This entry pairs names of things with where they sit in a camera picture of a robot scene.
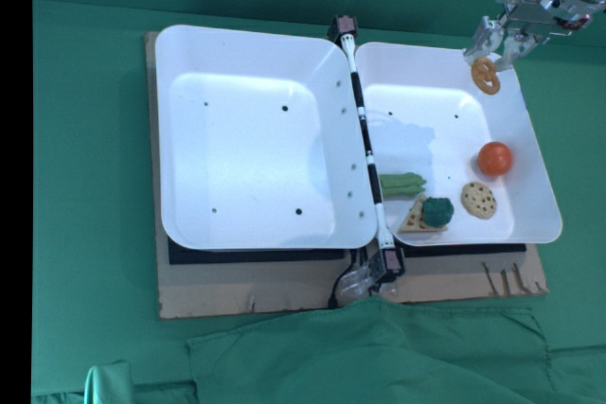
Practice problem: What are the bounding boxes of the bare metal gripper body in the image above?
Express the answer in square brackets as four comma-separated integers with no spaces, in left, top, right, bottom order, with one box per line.
[500,0,594,45]

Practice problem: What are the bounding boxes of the orange pretzel biscuit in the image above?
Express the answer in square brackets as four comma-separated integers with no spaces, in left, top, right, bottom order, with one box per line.
[471,56,502,98]

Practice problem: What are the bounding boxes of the red tomato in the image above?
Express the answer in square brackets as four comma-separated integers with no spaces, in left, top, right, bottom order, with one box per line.
[476,141,514,177]

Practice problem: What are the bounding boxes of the white plastic tray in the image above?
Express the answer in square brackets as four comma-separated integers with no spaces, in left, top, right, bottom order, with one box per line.
[353,41,563,247]
[154,24,379,251]

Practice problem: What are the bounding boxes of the black and white thin rod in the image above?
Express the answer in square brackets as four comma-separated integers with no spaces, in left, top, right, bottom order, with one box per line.
[340,34,395,250]

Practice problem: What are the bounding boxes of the chocolate chip biscuit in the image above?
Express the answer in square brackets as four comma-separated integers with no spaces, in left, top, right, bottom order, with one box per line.
[460,182,498,220]

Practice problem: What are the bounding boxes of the green beans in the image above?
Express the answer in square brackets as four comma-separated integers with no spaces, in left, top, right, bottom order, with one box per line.
[379,172,427,199]

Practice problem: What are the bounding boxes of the green broccoli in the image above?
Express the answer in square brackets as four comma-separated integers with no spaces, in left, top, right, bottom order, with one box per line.
[421,196,455,228]

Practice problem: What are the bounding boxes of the slice of pizza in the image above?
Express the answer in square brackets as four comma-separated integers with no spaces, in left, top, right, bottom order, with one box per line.
[397,196,449,234]

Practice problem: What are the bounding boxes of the brown cardboard board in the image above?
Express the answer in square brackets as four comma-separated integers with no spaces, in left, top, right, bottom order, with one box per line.
[143,30,550,322]

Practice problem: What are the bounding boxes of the green cloth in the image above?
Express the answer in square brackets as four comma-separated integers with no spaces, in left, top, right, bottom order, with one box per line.
[187,297,606,404]

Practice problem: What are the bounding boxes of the black block with wires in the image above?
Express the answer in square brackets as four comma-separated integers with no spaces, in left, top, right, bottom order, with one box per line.
[371,245,407,286]
[328,14,359,45]

